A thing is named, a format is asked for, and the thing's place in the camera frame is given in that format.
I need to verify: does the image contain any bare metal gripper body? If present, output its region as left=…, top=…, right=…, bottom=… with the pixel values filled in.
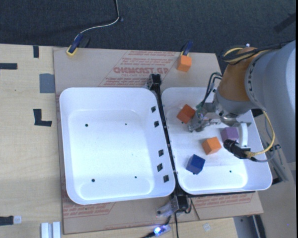
left=195, top=102, right=242, bottom=129

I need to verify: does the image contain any orange cube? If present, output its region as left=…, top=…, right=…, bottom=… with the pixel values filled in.
left=201, top=136, right=223, bottom=156
left=176, top=104, right=197, bottom=124
left=176, top=54, right=193, bottom=72

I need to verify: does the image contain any purple cube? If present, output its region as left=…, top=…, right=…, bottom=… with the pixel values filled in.
left=220, top=126, right=240, bottom=143

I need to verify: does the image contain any blue cube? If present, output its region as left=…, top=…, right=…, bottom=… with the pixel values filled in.
left=185, top=154, right=206, bottom=176

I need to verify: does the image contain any white plastic tray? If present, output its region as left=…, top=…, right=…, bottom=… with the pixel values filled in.
left=161, top=87, right=273, bottom=195
left=59, top=87, right=176, bottom=205

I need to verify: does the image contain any brown cardboard board red print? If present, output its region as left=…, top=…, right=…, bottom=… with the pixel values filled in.
left=53, top=47, right=264, bottom=235

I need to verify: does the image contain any black cylinder on white bracket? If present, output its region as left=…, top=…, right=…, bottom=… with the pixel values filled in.
left=223, top=122, right=252, bottom=160

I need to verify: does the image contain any black block with thin wires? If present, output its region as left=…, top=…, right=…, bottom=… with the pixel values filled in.
left=148, top=73, right=163, bottom=91
left=174, top=194, right=190, bottom=211

